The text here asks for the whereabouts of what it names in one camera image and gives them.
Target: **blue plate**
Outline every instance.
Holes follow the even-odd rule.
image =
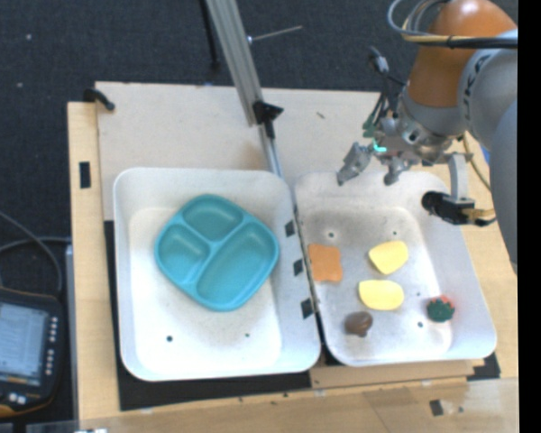
[[[214,311],[231,311],[269,277],[279,243],[258,218],[206,194],[190,200],[162,228],[154,257],[189,297]]]

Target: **screen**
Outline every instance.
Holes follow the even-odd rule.
[[[40,379],[48,316],[0,301],[0,373]]]

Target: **dark background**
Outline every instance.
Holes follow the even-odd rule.
[[[518,22],[518,0],[491,1]],[[251,36],[304,27],[252,46],[264,88],[360,91],[380,88],[369,45],[399,78],[416,54],[386,23],[391,2],[237,0]],[[66,104],[99,80],[232,85],[210,60],[198,0],[0,0],[0,210],[36,235],[70,236]],[[0,217],[0,245],[22,237]],[[52,249],[62,262],[63,245]],[[0,270],[10,287],[53,291],[34,247],[1,255]],[[69,419],[70,403],[67,367],[53,404],[18,423]]]

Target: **wooden table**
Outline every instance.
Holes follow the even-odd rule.
[[[139,98],[140,104],[149,109],[143,114],[157,117],[168,114],[169,110],[161,109],[161,105],[166,103],[160,101],[160,95],[167,95],[168,108],[184,111],[179,115],[184,120],[192,117],[198,123],[206,119],[224,121],[229,117],[237,122],[244,120],[233,88],[134,84],[126,88],[124,84],[104,82],[97,87],[117,103],[117,109],[125,107],[126,103],[121,104],[119,100],[124,92],[127,95],[135,92],[130,102],[135,97]],[[305,168],[338,170],[352,142],[360,139],[361,123],[378,96],[373,93],[283,89],[265,89],[263,92],[265,100],[285,108],[276,126],[277,144],[282,152],[280,158],[283,165],[287,162],[288,167],[285,180],[289,183]],[[154,100],[149,104],[145,96]],[[103,231],[105,187],[101,178],[101,114],[106,112],[98,104],[68,104],[78,417],[81,420],[100,426],[101,419],[109,419],[105,421],[106,425],[120,422],[121,428],[132,428],[132,431],[136,425],[140,427],[138,421],[146,422],[145,425],[152,422],[156,431],[169,431],[173,421],[188,427],[184,431],[202,431],[201,425],[212,427],[213,422],[217,425],[215,431],[249,431],[252,425],[256,425],[257,431],[280,431],[285,425],[289,425],[288,430],[316,431],[317,426],[327,426],[329,422],[339,427],[343,422],[348,425],[348,428],[343,428],[345,431],[363,430],[361,428],[367,424],[374,428],[372,431],[402,431],[400,422],[397,422],[399,414],[403,416],[404,425],[413,428],[410,431],[416,430],[419,421],[420,431],[433,431],[425,429],[429,428],[426,422],[441,417],[441,422],[446,425],[443,419],[449,416],[433,416],[428,412],[428,402],[443,396],[444,399],[464,403],[469,413],[464,419],[451,416],[449,421],[454,424],[449,424],[449,428],[462,428],[466,420],[484,421],[483,416],[488,409],[491,409],[488,412],[490,419],[497,425],[493,424],[493,429],[487,430],[509,431],[507,428],[518,425],[518,285],[497,224],[484,228],[465,226],[463,235],[497,329],[496,356],[501,369],[500,380],[466,381],[465,376],[482,361],[398,364],[374,370],[318,364],[311,369],[312,389],[288,393],[288,396],[287,393],[268,394],[121,411]],[[170,115],[170,120],[176,123],[177,117]],[[329,136],[336,124],[340,133]],[[322,147],[328,147],[340,157],[322,163],[308,152],[296,157],[299,154],[296,147],[305,140],[313,144],[317,154],[322,152]],[[472,147],[474,152],[480,153],[476,143],[472,143]],[[484,163],[481,164],[481,159],[479,161],[488,174]],[[84,180],[85,165],[89,168],[89,181]],[[448,186],[446,167],[428,170],[444,179]],[[478,207],[492,207],[489,192],[472,173],[470,187]],[[477,410],[475,417],[471,414],[472,406]],[[404,415],[411,417],[411,421],[404,420]],[[263,419],[266,423],[261,425],[259,420]]]

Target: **orange square object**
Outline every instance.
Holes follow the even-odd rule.
[[[308,258],[315,281],[340,282],[343,278],[341,252],[336,247],[321,244],[308,245]]]

